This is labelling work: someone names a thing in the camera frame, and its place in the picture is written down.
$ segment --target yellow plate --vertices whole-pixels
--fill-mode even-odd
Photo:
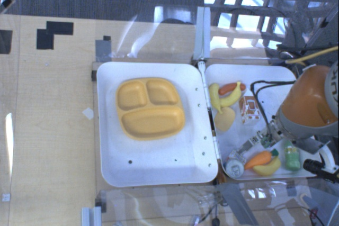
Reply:
[[[138,78],[122,83],[115,94],[120,125],[136,140],[177,134],[185,113],[176,88],[163,78]]]

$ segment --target yellow stick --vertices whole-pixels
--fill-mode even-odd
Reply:
[[[289,59],[289,60],[286,60],[285,63],[286,64],[300,63],[300,62],[302,62],[304,60],[312,59],[312,58],[315,58],[315,57],[318,57],[318,56],[321,56],[323,54],[327,54],[327,53],[330,53],[330,52],[333,52],[333,51],[336,51],[336,50],[338,50],[338,46],[327,48],[327,49],[325,49],[323,51],[316,52],[316,53],[310,54],[310,55],[302,57],[302,58]]]

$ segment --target toy banana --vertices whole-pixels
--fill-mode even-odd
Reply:
[[[240,99],[241,95],[242,95],[242,91],[240,89],[240,81],[238,81],[237,86],[231,92],[231,94],[220,99],[221,107],[228,107],[228,106],[233,105],[236,101]]]
[[[219,85],[217,83],[213,83],[212,85],[209,86],[208,90],[209,90],[209,93],[210,93],[210,99],[211,99],[212,106],[220,114],[222,114],[221,106],[220,106],[220,98],[219,98],[219,94],[218,94]]]
[[[266,165],[254,166],[253,170],[262,176],[272,175],[281,166],[281,161],[278,156],[274,157],[271,162]]]

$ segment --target green bottle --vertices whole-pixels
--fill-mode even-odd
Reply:
[[[297,147],[293,146],[291,141],[285,142],[285,161],[286,169],[298,170],[300,169],[299,151]]]

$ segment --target toy carrot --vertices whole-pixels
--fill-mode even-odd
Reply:
[[[245,169],[251,169],[257,165],[263,165],[271,161],[272,156],[278,156],[279,153],[276,149],[273,149],[271,152],[262,151],[252,157],[244,166]]]

